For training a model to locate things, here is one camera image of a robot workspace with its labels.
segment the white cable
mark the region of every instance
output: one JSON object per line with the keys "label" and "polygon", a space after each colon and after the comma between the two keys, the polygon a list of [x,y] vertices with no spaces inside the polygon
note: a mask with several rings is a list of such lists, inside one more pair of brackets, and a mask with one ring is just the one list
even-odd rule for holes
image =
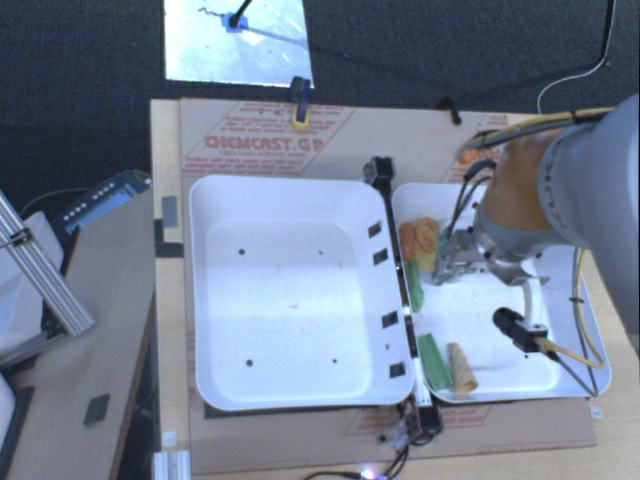
{"label": "white cable", "polygon": [[540,106],[540,103],[542,102],[542,96],[544,96],[544,93],[547,92],[549,89],[551,89],[554,85],[561,84],[562,82],[567,82],[568,80],[576,80],[577,78],[584,78],[584,77],[587,77],[589,75],[593,75],[596,71],[598,71],[605,64],[605,62],[607,62],[607,59],[606,59],[606,57],[603,57],[598,61],[598,63],[595,66],[593,66],[586,73],[581,73],[579,75],[567,76],[565,78],[561,78],[560,80],[556,80],[555,82],[551,82],[549,85],[547,85],[544,89],[542,89],[540,91],[540,94],[538,94],[538,100],[536,102],[536,105],[538,107],[538,114],[542,114],[542,108]]}

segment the cardboard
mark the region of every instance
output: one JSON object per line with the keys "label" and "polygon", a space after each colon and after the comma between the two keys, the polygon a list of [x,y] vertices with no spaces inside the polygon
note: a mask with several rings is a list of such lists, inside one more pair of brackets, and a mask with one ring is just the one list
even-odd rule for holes
{"label": "cardboard", "polygon": [[[397,187],[410,181],[459,181],[464,141],[479,130],[527,116],[311,106],[308,128],[291,125],[293,105],[227,100],[180,104],[182,202],[193,183],[215,173],[359,179],[373,156],[394,158]],[[497,158],[500,150],[484,155]],[[190,450],[194,474],[321,466],[393,459],[378,437],[399,420],[396,407],[222,413],[205,410],[194,382],[195,338],[189,214],[183,213]],[[444,432],[412,458],[593,446],[582,399],[450,406]]]}

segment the dark floor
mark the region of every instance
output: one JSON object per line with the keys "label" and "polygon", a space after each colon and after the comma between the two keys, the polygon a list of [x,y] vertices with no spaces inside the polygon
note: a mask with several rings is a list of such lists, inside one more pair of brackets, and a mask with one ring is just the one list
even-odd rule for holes
{"label": "dark floor", "polygon": [[[314,102],[433,108],[450,96],[462,110],[533,113],[546,84],[599,59],[607,0],[304,6]],[[638,91],[639,16],[640,0],[618,0],[610,66],[553,88],[545,111],[615,105]],[[163,0],[0,0],[0,189],[21,208],[125,169],[149,172],[153,98],[285,94],[165,80]],[[54,217],[76,195],[34,209]],[[144,478],[150,393],[140,394],[122,478]]]}

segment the blue clamp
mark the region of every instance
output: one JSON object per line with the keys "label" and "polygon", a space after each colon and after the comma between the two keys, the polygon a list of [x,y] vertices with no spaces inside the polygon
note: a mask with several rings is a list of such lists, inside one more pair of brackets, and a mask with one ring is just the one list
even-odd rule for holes
{"label": "blue clamp", "polygon": [[247,28],[249,28],[249,20],[247,20],[247,17],[242,14],[240,16],[240,20],[238,21],[238,26],[237,27],[232,27],[229,24],[229,19],[232,16],[235,16],[235,12],[228,12],[227,14],[223,14],[222,16],[220,16],[220,19],[222,20],[222,26],[224,27],[224,29],[227,32],[231,32],[231,33],[239,33],[242,32],[243,30],[246,30]]}
{"label": "blue clamp", "polygon": [[296,76],[291,80],[287,92],[287,102],[295,103],[291,122],[298,129],[306,128],[309,124],[309,95],[311,94],[311,80]]}

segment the orange object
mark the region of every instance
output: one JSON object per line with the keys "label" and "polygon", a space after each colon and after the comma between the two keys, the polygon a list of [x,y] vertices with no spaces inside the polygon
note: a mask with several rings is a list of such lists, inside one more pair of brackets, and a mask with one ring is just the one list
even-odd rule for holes
{"label": "orange object", "polygon": [[477,149],[463,149],[458,155],[458,162],[463,165],[470,164],[478,153]]}
{"label": "orange object", "polygon": [[416,223],[416,242],[424,252],[436,252],[438,246],[438,224],[429,217]]}
{"label": "orange object", "polygon": [[402,261],[409,263],[415,258],[416,228],[410,222],[400,226],[400,249]]}

